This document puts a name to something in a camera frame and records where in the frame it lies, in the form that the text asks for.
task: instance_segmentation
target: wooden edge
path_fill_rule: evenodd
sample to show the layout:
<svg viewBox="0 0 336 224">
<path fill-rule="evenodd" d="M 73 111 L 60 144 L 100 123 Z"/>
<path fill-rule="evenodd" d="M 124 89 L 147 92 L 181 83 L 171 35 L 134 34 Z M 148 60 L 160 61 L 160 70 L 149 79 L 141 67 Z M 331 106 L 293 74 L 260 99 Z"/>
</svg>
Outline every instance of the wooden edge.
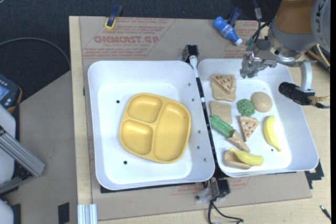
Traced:
<svg viewBox="0 0 336 224">
<path fill-rule="evenodd" d="M 69 16 L 72 95 L 76 151 L 77 198 L 79 205 L 92 203 L 88 133 L 84 78 L 81 53 L 80 22 L 78 16 Z"/>
</svg>

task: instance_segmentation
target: wooden table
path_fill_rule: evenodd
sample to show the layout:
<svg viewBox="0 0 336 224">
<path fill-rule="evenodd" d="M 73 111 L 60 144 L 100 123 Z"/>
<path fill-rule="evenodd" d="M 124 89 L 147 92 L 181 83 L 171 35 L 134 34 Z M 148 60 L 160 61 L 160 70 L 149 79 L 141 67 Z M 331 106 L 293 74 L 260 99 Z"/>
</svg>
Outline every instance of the wooden table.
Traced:
<svg viewBox="0 0 336 224">
<path fill-rule="evenodd" d="M 80 17 L 69 18 L 72 92 L 74 107 L 74 127 L 77 167 L 77 195 L 79 205 L 92 203 L 91 179 L 89 168 L 89 151 L 87 139 L 86 105 L 83 96 L 83 65 L 81 49 Z M 316 96 L 330 95 L 330 74 L 319 65 L 312 67 L 312 88 Z M 300 84 L 299 69 L 290 70 L 293 82 Z M 317 109 L 304 106 L 309 129 L 312 133 L 323 168 L 322 180 L 313 182 L 312 198 L 288 200 L 263 204 L 253 204 L 222 208 L 228 216 L 240 217 L 244 223 L 329 223 L 330 220 L 322 212 L 320 205 L 325 206 L 331 214 L 331 155 L 330 155 L 330 109 Z M 224 219 L 215 210 L 212 211 L 212 222 L 232 223 Z M 207 223 L 207 210 L 192 210 L 171 214 L 142 216 L 99 221 L 99 223 Z"/>
</svg>

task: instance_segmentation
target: round bread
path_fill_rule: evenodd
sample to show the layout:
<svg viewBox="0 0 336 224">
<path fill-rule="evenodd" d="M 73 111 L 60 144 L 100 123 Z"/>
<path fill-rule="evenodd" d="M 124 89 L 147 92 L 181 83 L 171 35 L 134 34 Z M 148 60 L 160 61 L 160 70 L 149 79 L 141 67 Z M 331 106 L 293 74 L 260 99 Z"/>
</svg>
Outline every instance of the round bread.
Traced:
<svg viewBox="0 0 336 224">
<path fill-rule="evenodd" d="M 255 92 L 251 95 L 251 102 L 259 112 L 268 112 L 272 108 L 271 97 L 264 92 Z"/>
</svg>

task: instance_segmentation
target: pen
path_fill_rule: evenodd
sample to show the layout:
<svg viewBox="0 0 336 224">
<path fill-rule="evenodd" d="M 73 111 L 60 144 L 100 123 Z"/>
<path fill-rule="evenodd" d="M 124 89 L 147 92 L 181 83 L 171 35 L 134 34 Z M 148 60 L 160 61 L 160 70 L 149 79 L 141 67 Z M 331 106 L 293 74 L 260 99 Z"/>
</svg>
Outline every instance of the pen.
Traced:
<svg viewBox="0 0 336 224">
<path fill-rule="evenodd" d="M 323 205 L 320 206 L 323 213 L 325 213 L 325 215 L 331 220 L 331 216 L 329 215 L 328 211 L 325 209 L 325 207 Z"/>
</svg>

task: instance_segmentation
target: white bottle cap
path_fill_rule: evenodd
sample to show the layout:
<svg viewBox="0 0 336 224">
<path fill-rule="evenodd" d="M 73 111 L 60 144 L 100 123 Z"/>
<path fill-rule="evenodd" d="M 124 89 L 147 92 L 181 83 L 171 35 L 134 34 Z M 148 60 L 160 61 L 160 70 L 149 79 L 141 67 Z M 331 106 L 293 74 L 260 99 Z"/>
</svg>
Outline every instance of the white bottle cap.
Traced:
<svg viewBox="0 0 336 224">
<path fill-rule="evenodd" d="M 242 44 L 243 43 L 243 40 L 240 38 L 240 39 L 238 39 L 237 41 L 236 41 L 236 45 L 237 46 L 239 46 L 240 44 Z"/>
</svg>

